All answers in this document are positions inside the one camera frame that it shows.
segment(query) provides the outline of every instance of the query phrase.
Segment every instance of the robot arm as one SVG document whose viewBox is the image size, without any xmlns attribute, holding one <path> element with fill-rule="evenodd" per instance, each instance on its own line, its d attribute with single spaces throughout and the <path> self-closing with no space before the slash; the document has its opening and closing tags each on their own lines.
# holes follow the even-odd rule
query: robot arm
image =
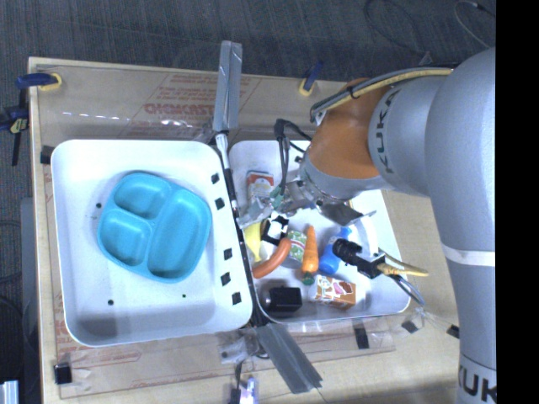
<svg viewBox="0 0 539 404">
<path fill-rule="evenodd" d="M 496 402 L 494 102 L 493 48 L 334 108 L 300 171 L 320 204 L 368 189 L 430 197 L 460 323 L 459 403 Z"/>
</svg>

